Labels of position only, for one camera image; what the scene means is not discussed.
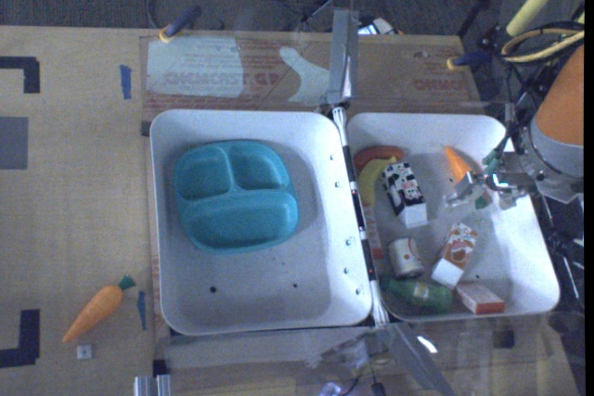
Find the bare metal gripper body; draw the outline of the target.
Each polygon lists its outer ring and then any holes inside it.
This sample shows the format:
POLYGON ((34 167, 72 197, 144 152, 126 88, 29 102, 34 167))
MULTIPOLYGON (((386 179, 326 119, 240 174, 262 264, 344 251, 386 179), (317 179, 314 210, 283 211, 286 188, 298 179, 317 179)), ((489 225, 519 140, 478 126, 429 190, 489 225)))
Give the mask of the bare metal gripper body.
POLYGON ((538 193, 561 203, 582 198, 584 193, 582 178, 555 169, 536 153, 491 151, 484 158, 484 177, 496 191, 538 193))

